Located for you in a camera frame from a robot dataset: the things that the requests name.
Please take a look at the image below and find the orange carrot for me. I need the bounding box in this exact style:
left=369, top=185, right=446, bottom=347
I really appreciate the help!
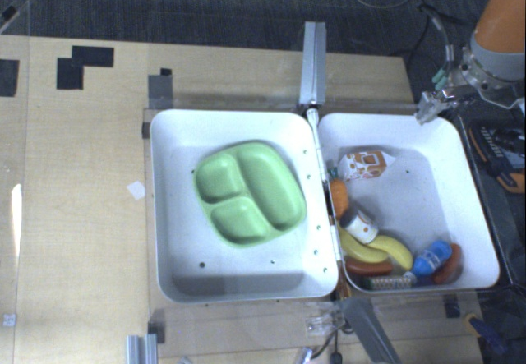
left=328, top=168, right=351, bottom=221

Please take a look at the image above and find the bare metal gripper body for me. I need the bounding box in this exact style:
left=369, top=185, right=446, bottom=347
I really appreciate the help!
left=444, top=46, right=519, bottom=109

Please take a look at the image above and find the orange and white carton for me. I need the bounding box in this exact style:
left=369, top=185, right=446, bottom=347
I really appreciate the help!
left=336, top=150, right=397, bottom=183

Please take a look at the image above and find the white plastic tray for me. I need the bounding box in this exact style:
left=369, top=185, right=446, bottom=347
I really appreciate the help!
left=149, top=108, right=340, bottom=305
left=317, top=113, right=501, bottom=295

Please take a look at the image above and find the red sausage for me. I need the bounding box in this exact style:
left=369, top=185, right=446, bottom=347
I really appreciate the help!
left=432, top=242, right=464, bottom=286
left=344, top=257, right=395, bottom=278

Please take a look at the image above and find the white and orange can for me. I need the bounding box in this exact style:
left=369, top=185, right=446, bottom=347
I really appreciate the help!
left=339, top=207, right=380, bottom=246

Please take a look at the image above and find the green patterned packet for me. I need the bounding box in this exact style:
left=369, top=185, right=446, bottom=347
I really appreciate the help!
left=361, top=274, right=417, bottom=292

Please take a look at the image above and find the blue bottle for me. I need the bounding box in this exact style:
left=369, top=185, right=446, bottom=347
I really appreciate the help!
left=404, top=239, right=454, bottom=279

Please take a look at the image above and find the yellow banana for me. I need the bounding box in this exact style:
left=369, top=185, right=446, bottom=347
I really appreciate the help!
left=367, top=234, right=414, bottom=271
left=337, top=225, right=390, bottom=265

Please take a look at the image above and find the green divided plate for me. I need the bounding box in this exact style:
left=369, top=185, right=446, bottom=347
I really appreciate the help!
left=192, top=140, right=308, bottom=249

